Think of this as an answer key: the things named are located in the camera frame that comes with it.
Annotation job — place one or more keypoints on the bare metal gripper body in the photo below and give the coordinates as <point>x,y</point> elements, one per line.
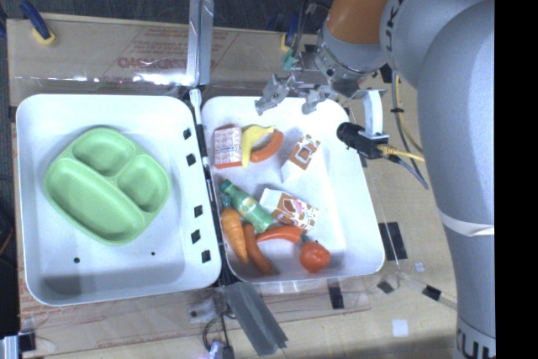
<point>324,75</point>

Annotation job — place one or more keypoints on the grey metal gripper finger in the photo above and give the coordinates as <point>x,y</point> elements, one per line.
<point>272,95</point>
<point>312,101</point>

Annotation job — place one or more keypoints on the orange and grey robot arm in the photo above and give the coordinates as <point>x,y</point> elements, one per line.
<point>454,105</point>

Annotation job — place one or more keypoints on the yellow banana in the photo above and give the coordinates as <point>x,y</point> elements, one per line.
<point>250,137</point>

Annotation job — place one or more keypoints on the orange sausage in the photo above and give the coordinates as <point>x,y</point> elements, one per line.
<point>271,148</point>

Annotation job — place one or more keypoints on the white carton with orange squares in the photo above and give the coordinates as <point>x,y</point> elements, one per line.
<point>300,157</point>

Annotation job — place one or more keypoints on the small orange and white carton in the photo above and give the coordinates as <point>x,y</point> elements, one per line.
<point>227,147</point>

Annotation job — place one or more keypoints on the white orange and pink carton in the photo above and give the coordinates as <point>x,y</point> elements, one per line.
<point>290,208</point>

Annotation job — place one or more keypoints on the green plastic bottle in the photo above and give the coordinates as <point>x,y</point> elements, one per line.
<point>251,208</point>

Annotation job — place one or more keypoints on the white plastic tray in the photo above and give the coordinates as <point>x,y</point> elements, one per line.
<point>349,223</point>
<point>126,273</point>

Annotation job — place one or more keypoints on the curved orange chili pepper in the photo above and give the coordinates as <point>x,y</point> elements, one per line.
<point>279,233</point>

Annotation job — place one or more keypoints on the orange carrot with green top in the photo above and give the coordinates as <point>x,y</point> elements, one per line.
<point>234,233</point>

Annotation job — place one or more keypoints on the orange bell pepper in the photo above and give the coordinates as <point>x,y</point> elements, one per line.
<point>315,256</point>

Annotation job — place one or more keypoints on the plain orange carrot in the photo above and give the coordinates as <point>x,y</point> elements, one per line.
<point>257,252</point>

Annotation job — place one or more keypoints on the brown cardboard board, red print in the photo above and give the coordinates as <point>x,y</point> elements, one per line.
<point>105,54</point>

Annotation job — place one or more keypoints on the green divided plate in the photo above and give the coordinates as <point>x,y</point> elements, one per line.
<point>96,197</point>

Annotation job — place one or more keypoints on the black cylinder on white bracket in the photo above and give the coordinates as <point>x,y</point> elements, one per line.
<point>357,138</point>

